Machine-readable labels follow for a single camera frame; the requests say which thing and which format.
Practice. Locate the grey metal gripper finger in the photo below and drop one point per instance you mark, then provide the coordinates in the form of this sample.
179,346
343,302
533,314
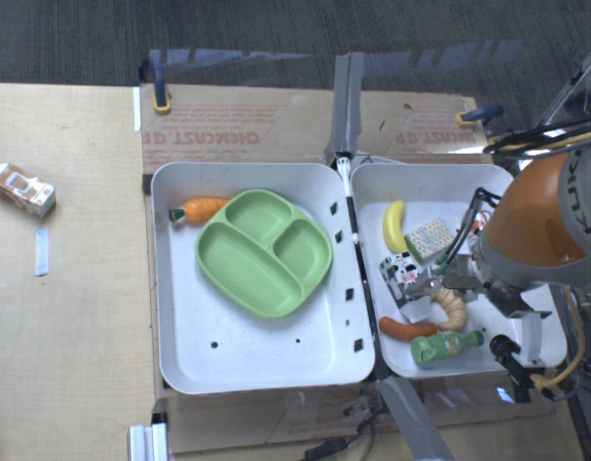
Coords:
424,290

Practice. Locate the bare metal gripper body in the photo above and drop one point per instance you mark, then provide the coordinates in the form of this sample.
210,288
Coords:
468,276

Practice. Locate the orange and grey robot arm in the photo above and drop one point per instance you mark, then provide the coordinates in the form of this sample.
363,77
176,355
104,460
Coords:
530,219

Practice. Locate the white cow print carton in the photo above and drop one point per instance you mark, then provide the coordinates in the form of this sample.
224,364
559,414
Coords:
398,272

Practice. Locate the beige croissant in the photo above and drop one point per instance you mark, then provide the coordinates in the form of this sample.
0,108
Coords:
454,310

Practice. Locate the red sausage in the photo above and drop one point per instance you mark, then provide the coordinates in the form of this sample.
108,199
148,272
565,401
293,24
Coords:
405,329

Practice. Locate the white dotted carton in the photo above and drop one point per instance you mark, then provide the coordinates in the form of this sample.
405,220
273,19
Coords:
428,239

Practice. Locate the green bottle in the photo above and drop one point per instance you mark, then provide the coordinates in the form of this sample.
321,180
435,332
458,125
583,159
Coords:
439,346

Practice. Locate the yellow banana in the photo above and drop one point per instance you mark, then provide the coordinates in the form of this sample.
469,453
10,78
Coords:
393,228

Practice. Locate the white plastic tray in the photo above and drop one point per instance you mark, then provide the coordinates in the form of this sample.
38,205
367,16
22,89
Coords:
473,348
256,353

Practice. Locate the green divided plate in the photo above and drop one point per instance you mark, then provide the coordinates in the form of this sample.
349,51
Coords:
256,257

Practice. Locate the orange carrot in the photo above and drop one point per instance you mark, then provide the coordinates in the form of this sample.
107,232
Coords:
204,209

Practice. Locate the brown cardboard board red print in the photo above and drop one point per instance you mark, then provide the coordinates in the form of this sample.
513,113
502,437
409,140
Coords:
218,132

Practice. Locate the brown and white carton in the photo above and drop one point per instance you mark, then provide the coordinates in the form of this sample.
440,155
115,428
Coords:
23,190

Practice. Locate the black cylinder on white bracket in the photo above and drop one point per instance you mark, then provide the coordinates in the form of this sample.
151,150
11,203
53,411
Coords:
509,353

